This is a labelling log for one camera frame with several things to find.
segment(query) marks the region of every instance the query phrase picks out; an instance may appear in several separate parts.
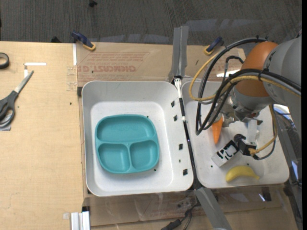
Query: wooden table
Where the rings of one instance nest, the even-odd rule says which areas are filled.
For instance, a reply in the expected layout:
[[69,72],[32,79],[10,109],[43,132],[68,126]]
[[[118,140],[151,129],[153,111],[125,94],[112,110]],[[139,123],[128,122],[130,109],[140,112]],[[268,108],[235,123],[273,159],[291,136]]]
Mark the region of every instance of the wooden table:
[[[34,74],[16,100],[10,131],[0,131],[0,229],[69,230],[71,212],[83,205],[83,169],[79,97],[67,91],[67,67],[73,44],[0,42],[10,66],[0,70],[0,99],[24,78],[25,62]],[[296,229],[288,198],[279,206],[226,215],[234,229]],[[161,229],[170,220],[95,227],[93,229]],[[211,229],[205,216],[189,229]]]

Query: banana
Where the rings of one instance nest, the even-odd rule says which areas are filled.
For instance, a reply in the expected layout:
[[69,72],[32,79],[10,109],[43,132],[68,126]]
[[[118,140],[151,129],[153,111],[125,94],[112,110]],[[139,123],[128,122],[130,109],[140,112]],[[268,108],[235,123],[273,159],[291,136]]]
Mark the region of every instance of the banana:
[[259,179],[260,177],[255,174],[252,168],[246,165],[239,165],[231,168],[226,174],[226,181],[230,182],[233,179],[236,179],[239,176],[250,176],[255,179]]

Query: scissors handle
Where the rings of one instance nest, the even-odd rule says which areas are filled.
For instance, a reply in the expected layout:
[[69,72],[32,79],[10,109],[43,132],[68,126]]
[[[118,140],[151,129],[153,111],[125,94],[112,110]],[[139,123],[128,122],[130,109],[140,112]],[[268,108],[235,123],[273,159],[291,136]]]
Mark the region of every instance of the scissors handle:
[[15,115],[15,100],[18,96],[16,91],[12,91],[7,97],[0,100],[0,120],[2,120],[9,110],[12,110],[12,115],[10,119],[12,119]]

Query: dark floor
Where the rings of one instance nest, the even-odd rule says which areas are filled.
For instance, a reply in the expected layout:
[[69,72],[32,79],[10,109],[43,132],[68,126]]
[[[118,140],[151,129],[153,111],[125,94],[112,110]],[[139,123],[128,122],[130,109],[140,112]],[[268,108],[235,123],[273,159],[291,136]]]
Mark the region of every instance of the dark floor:
[[92,41],[172,44],[189,26],[189,45],[221,36],[229,44],[255,35],[281,43],[302,28],[302,0],[0,0],[2,41]]

